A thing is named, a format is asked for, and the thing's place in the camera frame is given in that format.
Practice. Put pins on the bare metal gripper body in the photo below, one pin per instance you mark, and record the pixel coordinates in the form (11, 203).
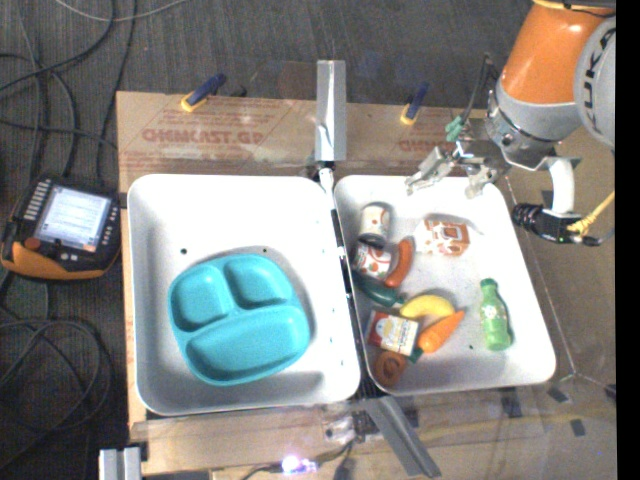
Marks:
(487, 150)

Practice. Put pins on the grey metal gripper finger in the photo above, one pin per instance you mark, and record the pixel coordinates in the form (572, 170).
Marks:
(479, 178)
(430, 167)

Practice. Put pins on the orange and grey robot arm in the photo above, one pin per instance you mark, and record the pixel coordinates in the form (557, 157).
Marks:
(547, 53)

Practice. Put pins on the white and orange carton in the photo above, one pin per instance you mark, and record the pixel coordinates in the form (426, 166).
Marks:
(445, 238)

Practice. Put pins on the white can with red print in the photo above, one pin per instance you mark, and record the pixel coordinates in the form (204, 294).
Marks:
(375, 220)

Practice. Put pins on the orange-red toy sausage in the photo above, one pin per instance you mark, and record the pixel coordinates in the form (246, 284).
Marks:
(401, 263)

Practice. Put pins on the white can with tomato print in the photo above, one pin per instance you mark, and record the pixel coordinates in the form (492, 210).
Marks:
(372, 260)

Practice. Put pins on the dark green bottle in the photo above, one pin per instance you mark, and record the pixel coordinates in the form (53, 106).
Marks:
(377, 292)

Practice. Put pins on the yellow banana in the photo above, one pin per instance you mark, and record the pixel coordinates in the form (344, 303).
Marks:
(427, 305)

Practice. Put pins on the light green plastic bottle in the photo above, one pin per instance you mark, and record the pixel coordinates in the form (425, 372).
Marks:
(495, 318)

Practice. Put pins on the orange carrot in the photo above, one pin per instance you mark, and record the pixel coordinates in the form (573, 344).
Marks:
(440, 333)

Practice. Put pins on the red and white packet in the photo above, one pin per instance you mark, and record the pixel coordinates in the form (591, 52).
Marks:
(392, 332)

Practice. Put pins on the white plastic tray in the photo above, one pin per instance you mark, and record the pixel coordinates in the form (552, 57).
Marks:
(235, 208)
(460, 368)

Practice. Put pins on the brown doughnut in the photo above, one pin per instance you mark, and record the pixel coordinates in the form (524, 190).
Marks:
(390, 369)

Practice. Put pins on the brown cardboard board red print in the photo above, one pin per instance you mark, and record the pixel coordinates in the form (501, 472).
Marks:
(210, 138)

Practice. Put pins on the blue divided plate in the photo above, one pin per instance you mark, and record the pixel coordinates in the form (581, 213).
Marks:
(240, 318)

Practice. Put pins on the black cylinder on white bracket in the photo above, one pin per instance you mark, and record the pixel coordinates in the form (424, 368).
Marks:
(547, 220)

